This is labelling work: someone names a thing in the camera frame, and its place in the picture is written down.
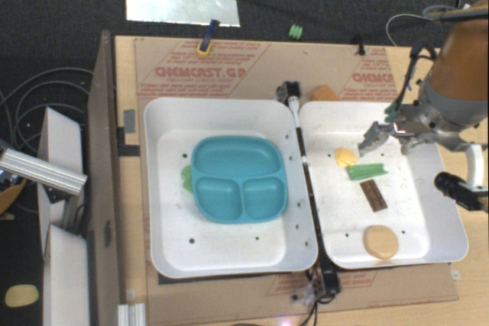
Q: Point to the yellow toy food piece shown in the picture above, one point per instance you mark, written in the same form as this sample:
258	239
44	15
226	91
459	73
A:
345	157

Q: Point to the green toy vegetable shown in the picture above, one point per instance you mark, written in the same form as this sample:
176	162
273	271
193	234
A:
186	179

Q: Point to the orange toy cracker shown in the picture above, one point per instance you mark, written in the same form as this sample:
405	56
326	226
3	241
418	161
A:
324	93

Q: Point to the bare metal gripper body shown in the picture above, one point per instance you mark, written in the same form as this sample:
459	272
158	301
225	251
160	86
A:
422	122

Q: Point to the pale yellow oval toy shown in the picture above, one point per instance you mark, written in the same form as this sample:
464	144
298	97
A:
21	295

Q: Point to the brown cardboard board red print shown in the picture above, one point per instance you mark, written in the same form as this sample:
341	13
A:
237	65

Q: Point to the green toy bean pods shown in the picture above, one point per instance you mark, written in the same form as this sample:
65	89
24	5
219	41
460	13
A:
364	171

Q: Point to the blue divided plate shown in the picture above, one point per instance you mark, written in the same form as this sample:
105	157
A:
238	172

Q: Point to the brown chocolate bar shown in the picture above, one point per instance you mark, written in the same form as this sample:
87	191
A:
373	195

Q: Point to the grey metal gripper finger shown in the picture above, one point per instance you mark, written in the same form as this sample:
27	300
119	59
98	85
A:
412	145
372	139

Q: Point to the white plastic tray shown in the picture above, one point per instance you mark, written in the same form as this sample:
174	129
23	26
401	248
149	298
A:
229	248
412	202

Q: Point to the tan toy bread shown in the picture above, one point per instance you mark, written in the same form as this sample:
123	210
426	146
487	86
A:
381	242

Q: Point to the thin black and white rod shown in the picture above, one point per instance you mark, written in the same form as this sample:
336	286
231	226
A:
310	187

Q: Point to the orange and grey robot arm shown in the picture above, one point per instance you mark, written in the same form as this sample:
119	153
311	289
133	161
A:
462	61

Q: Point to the small green ribbed toy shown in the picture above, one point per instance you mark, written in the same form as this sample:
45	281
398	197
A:
296	31

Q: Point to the black cylinder on white bracket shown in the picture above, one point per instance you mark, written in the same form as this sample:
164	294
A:
456	185

